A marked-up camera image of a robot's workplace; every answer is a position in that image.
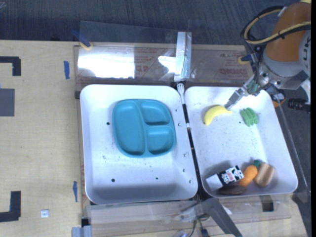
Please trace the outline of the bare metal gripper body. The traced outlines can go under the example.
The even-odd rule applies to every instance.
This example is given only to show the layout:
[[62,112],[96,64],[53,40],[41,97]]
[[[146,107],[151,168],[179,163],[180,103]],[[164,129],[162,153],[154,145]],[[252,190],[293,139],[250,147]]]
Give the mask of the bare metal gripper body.
[[269,74],[256,71],[242,85],[242,96],[257,96],[261,91],[266,91],[270,95],[277,93],[277,88],[270,82]]

